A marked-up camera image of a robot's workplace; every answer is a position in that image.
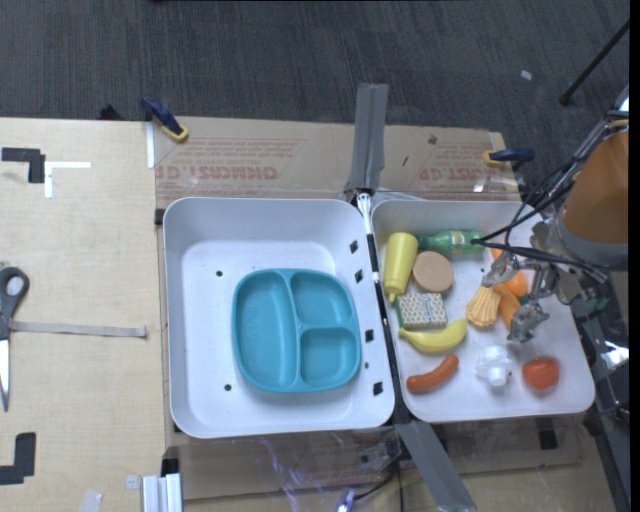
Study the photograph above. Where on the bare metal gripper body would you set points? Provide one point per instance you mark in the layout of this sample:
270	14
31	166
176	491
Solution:
547	277

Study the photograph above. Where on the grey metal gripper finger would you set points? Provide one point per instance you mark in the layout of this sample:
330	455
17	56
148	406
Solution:
527	320
502	270

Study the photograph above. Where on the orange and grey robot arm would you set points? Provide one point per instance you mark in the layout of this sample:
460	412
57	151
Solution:
597	200

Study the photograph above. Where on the orange round fruit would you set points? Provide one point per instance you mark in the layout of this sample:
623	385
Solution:
519	284

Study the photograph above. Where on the orange carrot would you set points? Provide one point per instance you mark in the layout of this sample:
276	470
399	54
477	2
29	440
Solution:
507	305

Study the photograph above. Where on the yellow ribbed shell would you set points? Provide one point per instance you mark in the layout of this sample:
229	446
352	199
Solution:
482	307

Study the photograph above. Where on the orange tomato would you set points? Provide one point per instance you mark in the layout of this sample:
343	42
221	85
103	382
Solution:
540	374

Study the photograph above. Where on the white plastic bottle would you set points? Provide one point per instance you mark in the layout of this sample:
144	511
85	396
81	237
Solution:
494	366

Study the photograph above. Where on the green bottle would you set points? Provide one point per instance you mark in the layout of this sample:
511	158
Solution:
450	242

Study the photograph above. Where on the tan round biscuit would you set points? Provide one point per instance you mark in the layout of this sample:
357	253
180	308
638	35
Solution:
432	272

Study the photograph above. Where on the yellow banana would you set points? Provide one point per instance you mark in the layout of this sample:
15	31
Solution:
440	340

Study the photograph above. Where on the white plastic tray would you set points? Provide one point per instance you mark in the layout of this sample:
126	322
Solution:
210	310
465	395

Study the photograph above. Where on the yellow mustard bottle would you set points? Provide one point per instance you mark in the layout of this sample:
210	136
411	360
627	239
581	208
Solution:
399	260

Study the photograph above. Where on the orange sausage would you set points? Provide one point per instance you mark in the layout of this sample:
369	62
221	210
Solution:
432	376

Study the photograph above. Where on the blue divided plate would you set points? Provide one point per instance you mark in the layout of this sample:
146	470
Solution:
280	330

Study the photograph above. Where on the brown cardboard board, red print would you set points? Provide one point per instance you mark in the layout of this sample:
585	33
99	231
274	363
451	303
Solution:
250	150

